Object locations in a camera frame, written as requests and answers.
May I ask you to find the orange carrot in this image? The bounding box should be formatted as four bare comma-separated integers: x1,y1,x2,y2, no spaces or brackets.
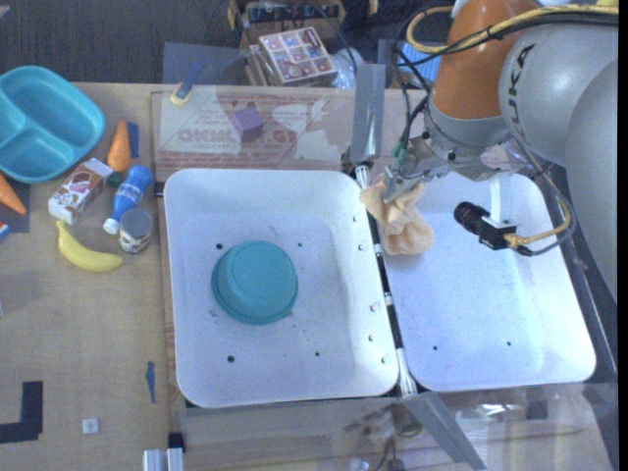
105,120,133,188
0,171,28,217

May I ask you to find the brown and white carton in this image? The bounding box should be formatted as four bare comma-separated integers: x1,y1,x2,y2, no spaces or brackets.
46,157,115,227

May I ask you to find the thin black and white rod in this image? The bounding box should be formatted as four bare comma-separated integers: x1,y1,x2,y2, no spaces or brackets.
356,163,418,397

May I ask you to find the yellow banana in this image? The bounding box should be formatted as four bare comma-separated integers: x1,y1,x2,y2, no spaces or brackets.
54,219,125,274

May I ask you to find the brown cardboard box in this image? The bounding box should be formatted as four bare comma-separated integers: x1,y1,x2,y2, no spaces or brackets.
227,0,347,51

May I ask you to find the wooden picture block box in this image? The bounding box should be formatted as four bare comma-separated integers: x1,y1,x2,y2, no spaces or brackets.
247,26,340,87

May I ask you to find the teal bowl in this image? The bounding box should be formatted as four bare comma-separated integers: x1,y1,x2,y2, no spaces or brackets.
210,239,300,326

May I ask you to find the brown cardboard board red print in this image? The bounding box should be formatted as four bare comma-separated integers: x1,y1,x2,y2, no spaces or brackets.
150,88,612,460

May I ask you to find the blue divided plate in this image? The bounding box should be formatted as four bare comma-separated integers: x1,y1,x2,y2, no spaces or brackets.
0,64,106,185

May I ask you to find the blue bottle white cap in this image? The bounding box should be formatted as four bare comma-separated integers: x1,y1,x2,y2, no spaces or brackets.
101,164,156,236

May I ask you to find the black cylinder on white bracket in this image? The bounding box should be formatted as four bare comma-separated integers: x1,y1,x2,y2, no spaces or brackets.
452,173,519,252

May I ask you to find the white plastic tray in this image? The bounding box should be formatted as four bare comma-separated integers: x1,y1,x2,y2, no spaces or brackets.
378,169,598,393
162,167,400,409

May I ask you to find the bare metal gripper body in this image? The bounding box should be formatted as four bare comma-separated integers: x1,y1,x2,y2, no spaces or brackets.
392,133,488,183

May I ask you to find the small grey-topped can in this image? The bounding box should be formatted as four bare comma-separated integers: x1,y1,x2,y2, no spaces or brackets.
118,207,154,255

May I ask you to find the yellow cloth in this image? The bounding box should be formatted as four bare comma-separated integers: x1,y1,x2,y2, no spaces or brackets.
358,179,437,256

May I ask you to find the purple cube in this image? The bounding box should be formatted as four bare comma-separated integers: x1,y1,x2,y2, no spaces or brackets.
231,106,266,143

